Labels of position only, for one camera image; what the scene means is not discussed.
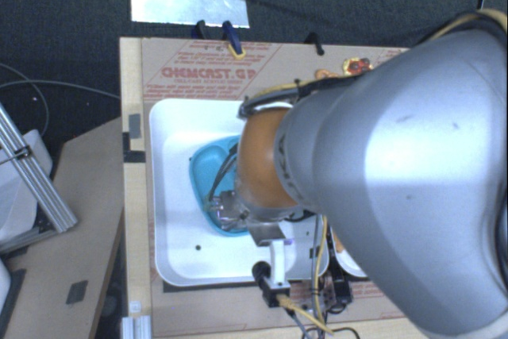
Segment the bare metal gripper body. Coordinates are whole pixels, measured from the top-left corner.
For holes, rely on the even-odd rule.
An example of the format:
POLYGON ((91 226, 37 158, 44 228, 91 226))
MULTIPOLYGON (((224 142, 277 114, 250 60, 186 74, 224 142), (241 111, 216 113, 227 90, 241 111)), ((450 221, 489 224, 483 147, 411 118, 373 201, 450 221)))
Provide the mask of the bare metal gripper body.
POLYGON ((285 241, 280 222, 290 210, 273 209, 244 200, 235 191, 222 191, 209 201, 212 223, 222 234, 236 237, 248 233, 256 246, 269 246, 272 241, 285 241))

